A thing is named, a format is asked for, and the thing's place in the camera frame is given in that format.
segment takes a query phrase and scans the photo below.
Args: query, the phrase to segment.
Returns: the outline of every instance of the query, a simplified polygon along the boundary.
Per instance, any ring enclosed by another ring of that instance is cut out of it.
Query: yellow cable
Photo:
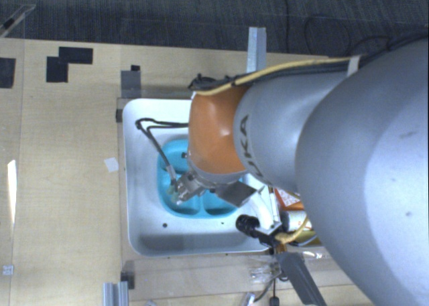
[[[278,64],[277,66],[271,66],[263,70],[258,70],[257,72],[251,73],[242,78],[238,78],[234,82],[223,84],[222,86],[219,86],[217,88],[213,88],[210,90],[197,90],[196,93],[204,96],[215,95],[230,89],[233,86],[233,84],[235,86],[239,86],[241,84],[245,84],[247,82],[256,80],[262,76],[265,76],[274,72],[278,72],[279,70],[307,67],[307,66],[316,66],[316,65],[327,64],[327,63],[345,62],[349,60],[350,58],[327,58],[324,60],[303,60],[303,61],[282,63],[282,64]]]
[[[308,223],[308,217],[306,217],[301,224],[301,226],[292,234],[286,234],[285,232],[280,232],[279,234],[276,234],[275,239],[278,240],[281,244],[287,244],[293,242],[295,239],[298,238],[298,236],[301,234],[302,231],[304,231],[304,228],[306,227]]]

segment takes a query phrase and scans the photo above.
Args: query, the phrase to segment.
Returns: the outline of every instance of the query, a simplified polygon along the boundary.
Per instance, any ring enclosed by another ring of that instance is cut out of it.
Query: gray floor
[[[247,28],[265,26],[271,52],[327,55],[345,54],[368,36],[393,37],[428,23],[428,0],[287,2],[286,8],[284,0],[0,0],[0,19],[33,3],[25,33],[11,36],[229,50],[245,50]]]

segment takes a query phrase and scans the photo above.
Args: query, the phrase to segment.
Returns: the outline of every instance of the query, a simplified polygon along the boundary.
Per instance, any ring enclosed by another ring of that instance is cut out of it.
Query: toy sink
[[[261,252],[266,247],[235,228],[241,214],[254,215],[249,204],[235,208],[206,192],[177,206],[166,193],[170,180],[164,162],[135,126],[140,118],[186,123],[190,100],[135,99],[123,110],[129,242],[143,256]],[[178,175],[186,171],[188,129],[152,131]],[[253,187],[254,179],[244,178]]]

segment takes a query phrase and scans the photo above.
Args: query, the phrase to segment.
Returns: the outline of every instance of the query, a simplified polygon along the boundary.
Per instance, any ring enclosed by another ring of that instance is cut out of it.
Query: white tape
[[[349,61],[349,68],[347,69],[347,77],[352,76],[355,72],[359,70],[359,61],[361,56],[353,56]]]
[[[119,170],[118,161],[114,157],[105,159],[105,165],[107,167],[107,170],[109,170],[109,173]]]

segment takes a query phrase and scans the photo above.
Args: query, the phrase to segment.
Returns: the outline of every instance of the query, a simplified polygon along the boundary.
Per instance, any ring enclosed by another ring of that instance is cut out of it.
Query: light wood surface
[[[106,158],[118,158],[115,110],[120,71],[137,64],[143,88],[185,90],[199,72],[215,78],[242,73],[246,53],[33,40],[24,44],[25,55],[15,53],[24,62],[22,94],[18,85],[0,90],[2,109],[13,101],[22,107],[21,135],[12,139],[19,145],[13,251],[11,243],[0,246],[1,260],[8,263],[12,254],[15,266],[10,305],[101,305],[103,283],[117,283],[121,272],[119,179],[104,163]],[[46,57],[57,56],[59,46],[93,48],[94,62],[69,65],[67,84],[46,83]],[[299,58],[270,54],[267,62]],[[4,144],[11,136],[2,135],[0,140]],[[8,211],[1,207],[2,219]],[[280,293],[284,302],[299,305],[293,290]],[[324,287],[322,293],[332,299],[330,305],[351,305],[350,300],[354,305],[368,304],[354,286]],[[0,295],[0,305],[8,305],[5,277]],[[238,305],[242,298],[237,293],[156,302]]]

